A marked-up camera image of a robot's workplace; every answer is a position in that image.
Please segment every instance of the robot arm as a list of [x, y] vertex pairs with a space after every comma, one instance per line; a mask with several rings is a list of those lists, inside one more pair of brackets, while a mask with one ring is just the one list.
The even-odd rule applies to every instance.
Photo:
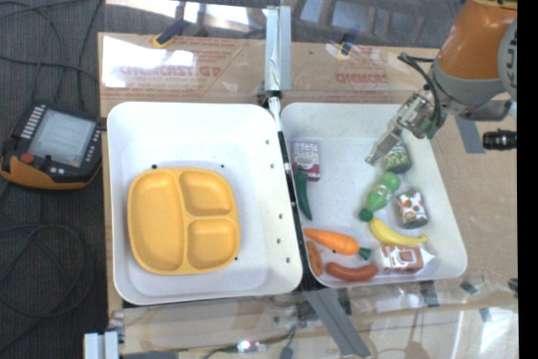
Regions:
[[[517, 0], [466, 0], [427, 74], [405, 53], [399, 59], [423, 75], [425, 93], [413, 93], [388, 122], [387, 131], [367, 157], [371, 165], [393, 147], [402, 129], [410, 130], [419, 139], [431, 139], [448, 115], [474, 121], [500, 121], [514, 111]], [[504, 92], [509, 94], [509, 99], [495, 98]], [[486, 146], [485, 140], [484, 145], [490, 149], [514, 148], [517, 142], [514, 136], [509, 136], [509, 145], [505, 147], [504, 139], [490, 135], [491, 145]]]

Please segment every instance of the yellow banana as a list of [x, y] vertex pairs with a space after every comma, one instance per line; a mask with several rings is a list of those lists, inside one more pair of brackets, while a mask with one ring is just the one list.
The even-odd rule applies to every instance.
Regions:
[[370, 222], [370, 230], [374, 236], [385, 245], [404, 245], [407, 247], [415, 247], [421, 242], [426, 242], [428, 237], [426, 235], [421, 235], [419, 237], [401, 235], [395, 230], [389, 228], [385, 223], [380, 219], [373, 217]]

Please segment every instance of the transparent plastic sheet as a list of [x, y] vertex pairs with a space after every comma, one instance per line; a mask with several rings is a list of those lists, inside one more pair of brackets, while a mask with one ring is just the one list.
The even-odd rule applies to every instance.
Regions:
[[[292, 7], [293, 0], [282, 0], [282, 5]], [[126, 100], [260, 104], [266, 96], [266, 9], [107, 0], [106, 14], [108, 27], [99, 39], [103, 116]], [[179, 18], [188, 26], [164, 50], [155, 47], [153, 39]], [[436, 53], [351, 43], [342, 56], [343, 42], [361, 27], [340, 19], [340, 25], [327, 32], [323, 20], [305, 21], [309, 24], [292, 28], [292, 84], [282, 106], [403, 103], [423, 81], [398, 55], [405, 50], [432, 58]], [[514, 126], [506, 119], [477, 127], [482, 133]], [[467, 270], [461, 277], [431, 284], [345, 289], [351, 321], [373, 357], [518, 357], [515, 154], [467, 154], [454, 119], [447, 120], [431, 144], [467, 248]], [[109, 303], [111, 311], [123, 307], [113, 292], [111, 275]], [[285, 346], [285, 335], [295, 327], [292, 346], [306, 349], [304, 355], [296, 350], [297, 357], [313, 351], [316, 357], [340, 357], [312, 313], [300, 293], [124, 308], [122, 350], [128, 354], [198, 348], [181, 357], [206, 357], [214, 349], [250, 340], [259, 343], [256, 356], [275, 357], [280, 352], [276, 345]], [[196, 324], [185, 329], [190, 319]], [[203, 325], [214, 325], [215, 330], [196, 330]], [[230, 326], [234, 330], [222, 329]]]

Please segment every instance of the toy carrot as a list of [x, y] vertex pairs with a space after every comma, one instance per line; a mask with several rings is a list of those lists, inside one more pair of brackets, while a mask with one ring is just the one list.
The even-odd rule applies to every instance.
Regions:
[[370, 257], [370, 249], [361, 248], [355, 238], [349, 235], [333, 232], [332, 230], [320, 229], [303, 229], [303, 232], [308, 238], [319, 242], [321, 245], [329, 247], [342, 255], [350, 256], [359, 254], [363, 259]]

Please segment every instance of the white tray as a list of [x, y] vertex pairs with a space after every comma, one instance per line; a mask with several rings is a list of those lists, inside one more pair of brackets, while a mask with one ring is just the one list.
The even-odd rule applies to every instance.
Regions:
[[[374, 249], [379, 246], [367, 223], [357, 217], [370, 187], [382, 173], [378, 164], [371, 166], [365, 159], [399, 107], [292, 103], [282, 111], [282, 126], [290, 157], [293, 140], [315, 141], [319, 146], [321, 178], [317, 182], [309, 182], [307, 189], [313, 220], [301, 215], [303, 227], [339, 231], [354, 236], [363, 247]], [[430, 142], [414, 138], [407, 130], [403, 132], [403, 137], [413, 165], [400, 175], [402, 184], [395, 196], [410, 187], [418, 190], [425, 201], [430, 222], [416, 230], [401, 229], [396, 198], [391, 199], [387, 207], [375, 215], [400, 233], [416, 236], [426, 234], [429, 240], [424, 248], [433, 253], [435, 259], [413, 275], [378, 274], [362, 282], [347, 282], [324, 273], [318, 279], [325, 286], [347, 288], [452, 278], [459, 277], [465, 271], [467, 253]], [[325, 262], [337, 261], [348, 267], [369, 263], [358, 256], [339, 256], [323, 246], [319, 249]]]
[[[275, 123], [248, 104], [121, 103], [108, 116], [113, 279], [138, 305], [279, 294], [301, 281], [298, 242]], [[162, 276], [136, 262], [127, 231], [130, 184], [158, 167], [214, 169], [234, 190], [237, 259], [215, 272]]]

